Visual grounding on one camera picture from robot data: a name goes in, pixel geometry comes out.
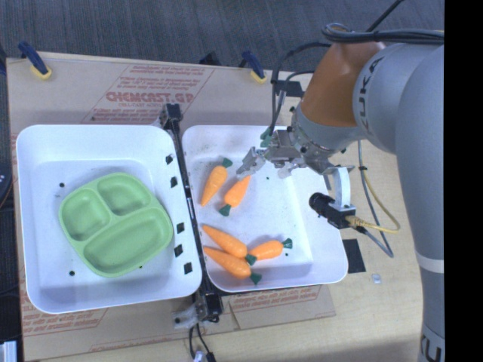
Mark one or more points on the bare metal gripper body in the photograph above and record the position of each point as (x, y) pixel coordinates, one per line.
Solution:
(287, 147)

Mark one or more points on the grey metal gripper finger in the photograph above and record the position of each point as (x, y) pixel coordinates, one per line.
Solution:
(287, 170)
(249, 162)

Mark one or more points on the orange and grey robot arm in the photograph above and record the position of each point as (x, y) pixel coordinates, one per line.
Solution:
(400, 100)

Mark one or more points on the orange toy carrot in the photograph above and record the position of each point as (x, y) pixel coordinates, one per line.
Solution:
(268, 250)
(226, 241)
(236, 194)
(214, 181)
(228, 263)

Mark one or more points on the white plastic tray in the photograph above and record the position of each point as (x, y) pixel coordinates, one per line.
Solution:
(49, 153)
(279, 209)

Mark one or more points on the thin black and white rod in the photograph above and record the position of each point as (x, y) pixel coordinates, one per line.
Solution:
(187, 198)

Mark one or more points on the green divided plate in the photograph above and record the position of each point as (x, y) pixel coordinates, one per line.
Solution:
(124, 240)

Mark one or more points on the brown cardboard board red print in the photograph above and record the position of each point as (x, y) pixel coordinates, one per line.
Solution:
(75, 96)

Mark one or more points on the black cylinder on white bracket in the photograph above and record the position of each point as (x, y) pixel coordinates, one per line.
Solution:
(327, 207)

